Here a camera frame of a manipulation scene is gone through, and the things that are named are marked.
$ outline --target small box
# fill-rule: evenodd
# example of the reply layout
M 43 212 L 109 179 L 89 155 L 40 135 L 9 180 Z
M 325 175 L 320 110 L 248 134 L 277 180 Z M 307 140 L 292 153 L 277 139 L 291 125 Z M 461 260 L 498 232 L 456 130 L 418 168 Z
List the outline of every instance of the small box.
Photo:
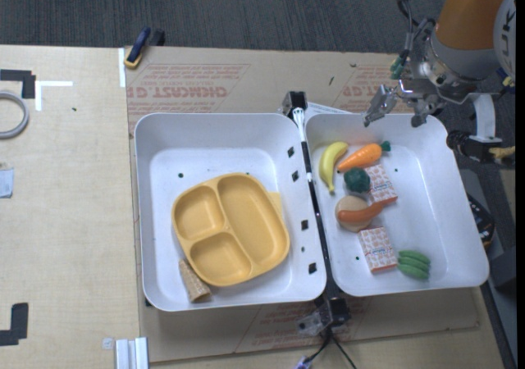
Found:
M 394 249 L 383 226 L 361 230 L 358 237 L 372 273 L 397 266 Z
M 397 193 L 382 164 L 368 166 L 365 171 L 370 176 L 370 199 L 373 203 L 388 204 L 397 200 Z

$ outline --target white ring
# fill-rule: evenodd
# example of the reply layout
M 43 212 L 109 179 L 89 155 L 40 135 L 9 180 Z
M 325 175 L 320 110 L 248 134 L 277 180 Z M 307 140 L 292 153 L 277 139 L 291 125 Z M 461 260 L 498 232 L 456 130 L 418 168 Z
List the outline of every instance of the white ring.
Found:
M 27 126 L 27 122 L 30 118 L 30 110 L 27 107 L 27 105 L 25 105 L 24 100 L 13 93 L 0 92 L 0 99 L 9 99 L 14 103 L 17 103 L 24 112 L 24 116 L 22 117 L 21 123 L 17 125 L 14 129 L 8 131 L 0 131 L 0 139 L 11 139 L 19 135 L 22 132 L 22 130 Z

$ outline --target orange carrot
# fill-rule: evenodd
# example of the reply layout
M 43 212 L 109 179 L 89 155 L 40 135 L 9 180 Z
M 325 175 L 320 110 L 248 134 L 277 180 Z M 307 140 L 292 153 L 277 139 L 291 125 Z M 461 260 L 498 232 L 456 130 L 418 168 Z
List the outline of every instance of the orange carrot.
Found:
M 383 142 L 381 144 L 370 143 L 350 154 L 347 158 L 337 165 L 338 171 L 346 171 L 354 166 L 366 166 L 375 162 L 381 157 L 383 152 L 390 151 L 390 143 Z
M 339 210 L 337 219 L 346 223 L 368 221 L 376 217 L 382 210 L 383 205 L 381 203 L 372 203 L 361 210 Z

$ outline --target wooden table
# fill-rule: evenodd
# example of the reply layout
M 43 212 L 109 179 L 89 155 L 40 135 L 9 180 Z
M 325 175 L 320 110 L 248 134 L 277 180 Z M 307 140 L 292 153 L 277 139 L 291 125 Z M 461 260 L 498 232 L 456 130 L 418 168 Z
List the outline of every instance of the wooden table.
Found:
M 111 340 L 140 336 L 130 136 L 119 53 L 116 48 L 0 46 L 0 69 L 31 70 L 37 81 L 54 82 L 42 87 L 41 111 L 35 100 L 27 101 L 25 131 L 0 140 L 0 162 L 15 170 L 12 197 L 0 199 L 0 330 L 9 329 L 14 303 L 29 304 L 27 338 L 0 347 L 3 368 L 109 368 L 114 365 Z M 199 50 L 192 53 L 198 56 Z M 13 111 L 0 102 L 0 130 Z M 359 369 L 503 367 L 479 288 L 472 293 L 479 316 L 475 328 L 354 341 L 345 350 Z M 316 349 L 156 367 L 291 368 Z M 350 367 L 334 344 L 314 365 Z

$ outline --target white tray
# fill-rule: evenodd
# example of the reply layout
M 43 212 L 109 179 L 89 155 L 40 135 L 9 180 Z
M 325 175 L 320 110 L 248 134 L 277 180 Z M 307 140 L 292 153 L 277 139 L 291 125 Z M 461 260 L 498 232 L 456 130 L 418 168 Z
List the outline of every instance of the white tray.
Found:
M 418 128 L 411 115 L 395 114 L 364 128 L 357 114 L 307 114 L 306 136 L 333 276 L 353 296 L 481 285 L 488 277 L 486 254 L 470 212 L 445 127 L 429 116 Z M 345 195 L 343 176 L 335 174 L 331 196 L 317 177 L 322 150 L 344 140 L 349 152 L 389 140 L 381 158 L 399 195 L 372 223 L 383 225 L 395 251 L 411 248 L 431 259 L 428 281 L 400 271 L 372 274 L 355 233 L 339 227 L 335 206 Z M 289 156 L 290 148 L 294 154 Z M 163 311 L 221 308 L 265 303 L 303 302 L 326 285 L 321 244 L 306 180 L 299 132 L 281 114 L 168 114 L 143 117 L 135 128 L 144 293 Z M 205 180 L 248 172 L 268 191 L 281 195 L 290 233 L 290 253 L 278 267 L 255 279 L 225 288 L 212 287 L 211 300 L 190 303 L 178 272 L 184 257 L 171 226 L 176 197 Z M 297 173 L 297 180 L 292 178 Z M 303 229 L 304 222 L 308 229 Z M 314 264 L 316 271 L 311 272 Z
M 306 124 L 334 280 L 353 296 L 479 286 L 489 275 L 455 157 L 446 146 L 445 127 L 429 116 L 425 125 L 413 128 L 410 119 L 409 114 L 392 114 L 365 128 L 358 114 L 319 114 Z M 335 195 L 317 176 L 322 151 L 338 140 L 349 144 L 348 153 L 364 144 L 390 141 L 392 149 L 379 163 L 399 197 L 372 224 L 386 228 L 395 251 L 415 249 L 431 259 L 428 281 L 397 270 L 372 274 L 358 236 L 339 226 L 334 211 L 345 196 L 343 174 L 335 173 Z
M 290 119 L 279 114 L 151 114 L 135 128 L 135 151 L 143 286 L 153 306 L 172 312 L 303 302 L 322 293 L 326 270 L 297 127 Z M 268 273 L 238 285 L 211 286 L 209 301 L 190 303 L 178 270 L 184 254 L 171 225 L 171 206 L 186 189 L 231 172 L 247 172 L 267 191 L 280 193 L 290 251 Z

